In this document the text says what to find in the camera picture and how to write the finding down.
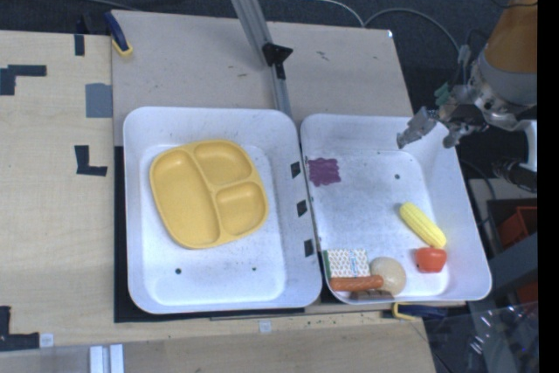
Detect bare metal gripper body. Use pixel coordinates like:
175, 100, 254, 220
438, 84, 526, 133

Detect white plastic tray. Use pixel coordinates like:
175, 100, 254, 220
300, 113, 493, 306
122, 106, 324, 315

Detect yellow corn cob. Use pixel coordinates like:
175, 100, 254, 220
398, 201, 448, 250

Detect purple grapes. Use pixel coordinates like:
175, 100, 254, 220
307, 156, 342, 189

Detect orange tomato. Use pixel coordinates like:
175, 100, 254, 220
414, 246, 448, 274

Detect beige bread roll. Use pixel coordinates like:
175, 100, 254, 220
369, 256, 408, 296

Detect patterned cracker packet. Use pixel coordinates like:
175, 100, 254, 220
326, 247, 372, 280

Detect orange sausage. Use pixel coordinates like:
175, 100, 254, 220
328, 274, 385, 293

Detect brown chocolate bar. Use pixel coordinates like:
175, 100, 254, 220
349, 288, 396, 302

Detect yellow divided plate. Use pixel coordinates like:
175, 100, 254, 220
148, 138, 270, 251

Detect pale wood board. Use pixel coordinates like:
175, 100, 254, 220
111, 9, 466, 322

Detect black cylinder on white bracket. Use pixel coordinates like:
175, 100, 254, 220
491, 120, 539, 194

